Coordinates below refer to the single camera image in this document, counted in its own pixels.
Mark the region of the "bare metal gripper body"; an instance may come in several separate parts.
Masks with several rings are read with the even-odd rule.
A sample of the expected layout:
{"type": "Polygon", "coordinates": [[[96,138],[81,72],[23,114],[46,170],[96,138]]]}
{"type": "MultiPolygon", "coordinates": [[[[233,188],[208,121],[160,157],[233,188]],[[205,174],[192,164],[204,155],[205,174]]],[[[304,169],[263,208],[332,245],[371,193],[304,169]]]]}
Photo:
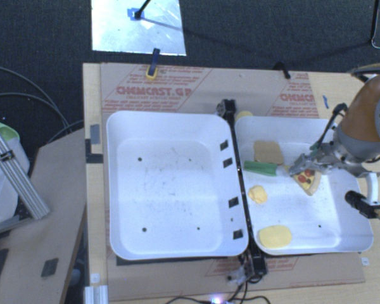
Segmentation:
{"type": "Polygon", "coordinates": [[[308,164],[328,164],[330,170],[337,168],[350,171],[351,166],[347,162],[349,156],[348,150],[339,142],[316,142],[310,147],[308,164]]]}

